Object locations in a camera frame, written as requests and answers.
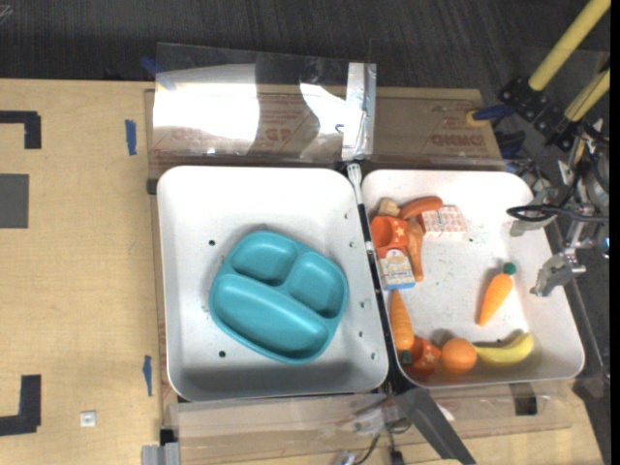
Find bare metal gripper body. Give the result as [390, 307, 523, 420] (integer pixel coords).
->
[562, 201, 609, 262]

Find orange carrot with green top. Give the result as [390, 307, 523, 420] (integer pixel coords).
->
[477, 262, 517, 327]
[389, 288, 416, 365]

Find white plastic tray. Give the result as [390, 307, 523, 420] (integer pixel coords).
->
[360, 169, 586, 389]
[155, 165, 390, 403]

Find white carton with red print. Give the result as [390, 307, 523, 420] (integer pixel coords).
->
[419, 204, 467, 240]

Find yellow banana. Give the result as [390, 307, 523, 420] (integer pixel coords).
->
[472, 331, 535, 368]

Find red orange sausage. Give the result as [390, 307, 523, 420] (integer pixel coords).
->
[397, 195, 445, 221]

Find orange fruit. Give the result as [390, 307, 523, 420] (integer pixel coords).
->
[440, 337, 479, 375]

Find white carton with orange print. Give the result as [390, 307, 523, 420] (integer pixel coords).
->
[376, 247, 417, 292]

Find orange cup with star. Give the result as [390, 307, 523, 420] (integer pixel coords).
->
[404, 336, 443, 377]
[370, 214, 410, 260]

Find blue divided plate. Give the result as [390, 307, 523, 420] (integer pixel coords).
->
[207, 230, 350, 365]

